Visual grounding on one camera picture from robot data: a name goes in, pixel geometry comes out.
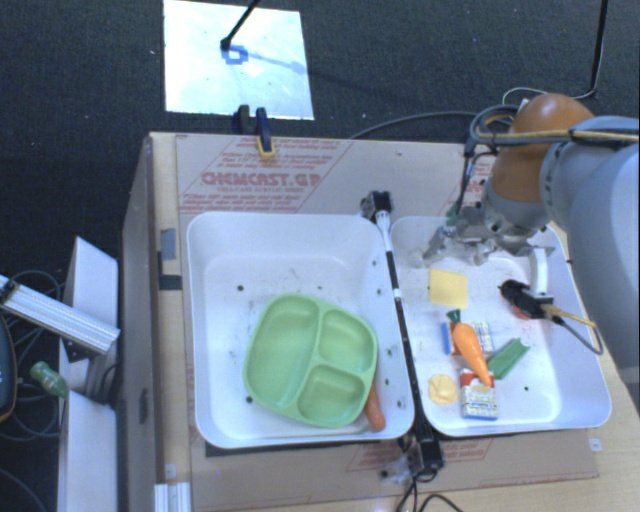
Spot thin black and white rod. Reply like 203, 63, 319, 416
375, 211, 432, 442

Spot white plastic tray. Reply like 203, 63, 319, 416
186, 210, 417, 450
389, 215, 613, 438

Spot black block with thin wires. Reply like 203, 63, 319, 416
360, 190, 395, 219
398, 434, 446, 477

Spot orange sausage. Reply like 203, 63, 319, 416
363, 381, 387, 433

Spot yellow cheese slice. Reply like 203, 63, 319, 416
427, 267, 469, 310

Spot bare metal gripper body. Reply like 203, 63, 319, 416
446, 205, 556, 259

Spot orange carrot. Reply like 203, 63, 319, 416
445, 309, 494, 388

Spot small green bottle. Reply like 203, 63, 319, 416
28, 361, 70, 400

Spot brown cardboard board red print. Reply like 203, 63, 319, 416
174, 132, 600, 501

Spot white blue and red carton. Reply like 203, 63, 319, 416
440, 319, 496, 357

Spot green celery stick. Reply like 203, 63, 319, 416
486, 337, 531, 380

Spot green divided plate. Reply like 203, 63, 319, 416
242, 292, 380, 430

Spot yellow pasta piece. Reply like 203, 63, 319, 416
427, 372, 460, 406

